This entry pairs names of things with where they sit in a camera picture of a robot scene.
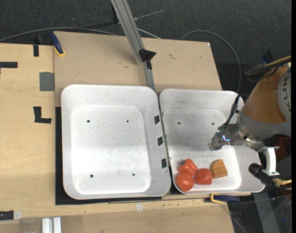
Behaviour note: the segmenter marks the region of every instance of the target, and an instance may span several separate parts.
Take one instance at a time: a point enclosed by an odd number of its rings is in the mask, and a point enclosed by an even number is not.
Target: black cable
[[[186,36],[188,36],[188,35],[190,35],[192,33],[209,33],[211,35],[214,35],[215,37],[218,37],[223,42],[225,42],[227,44],[227,46],[231,49],[231,51],[233,52],[233,54],[234,54],[234,56],[236,58],[236,61],[237,61],[238,67],[239,67],[239,75],[240,76],[239,76],[238,88],[237,88],[237,91],[236,91],[236,93],[239,94],[240,89],[241,89],[241,82],[242,82],[242,69],[241,69],[241,63],[240,63],[239,57],[237,56],[236,51],[234,50],[234,48],[225,39],[223,39],[220,35],[218,35],[218,34],[216,34],[214,32],[211,32],[211,31],[207,31],[207,30],[194,30],[194,31],[191,31],[191,32],[185,34],[183,37],[181,37],[180,40],[183,40]]]
[[[96,29],[75,28],[75,27],[58,27],[58,28],[46,28],[46,29],[32,30],[32,31],[24,32],[24,33],[15,34],[15,35],[9,36],[7,38],[1,39],[0,42],[10,40],[10,39],[13,39],[13,38],[16,38],[19,36],[23,36],[23,35],[33,34],[33,33],[39,33],[39,32],[45,32],[45,31],[64,31],[64,30],[83,31],[83,32],[85,31],[85,32],[94,32],[94,33],[103,33],[103,34],[108,34],[108,35],[114,35],[113,33],[109,33],[109,32],[102,31],[102,30],[96,30]]]

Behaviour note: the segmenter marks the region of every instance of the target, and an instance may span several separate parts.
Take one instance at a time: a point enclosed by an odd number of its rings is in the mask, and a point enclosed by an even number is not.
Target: empty white tray
[[[168,154],[175,179],[180,162],[191,158],[198,168],[209,168],[223,159],[228,176],[210,185],[198,185],[184,194],[259,192],[264,185],[249,173],[252,163],[260,164],[258,154],[247,146],[223,146],[211,151],[211,138],[229,117],[237,94],[231,91],[167,89],[160,94],[160,107]],[[244,102],[240,99],[238,109]],[[235,123],[237,114],[230,123]]]
[[[70,85],[61,95],[63,185],[75,199],[162,196],[171,186],[156,93]]]

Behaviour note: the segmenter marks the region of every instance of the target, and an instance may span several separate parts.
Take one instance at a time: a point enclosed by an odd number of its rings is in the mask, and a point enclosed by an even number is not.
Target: gray tape
[[[50,72],[40,72],[40,91],[54,91],[54,74]]]

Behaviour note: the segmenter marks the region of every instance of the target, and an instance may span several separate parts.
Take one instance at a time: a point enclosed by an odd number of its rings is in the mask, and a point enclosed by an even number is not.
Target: metal bar
[[[121,26],[124,30],[124,33],[127,37],[137,63],[143,65],[147,86],[155,91],[152,70],[147,68],[146,62],[143,62],[139,55],[139,51],[141,49],[144,49],[144,45],[137,29],[133,14],[129,8],[128,2],[127,0],[111,0],[111,3],[116,11],[118,19],[121,23]]]

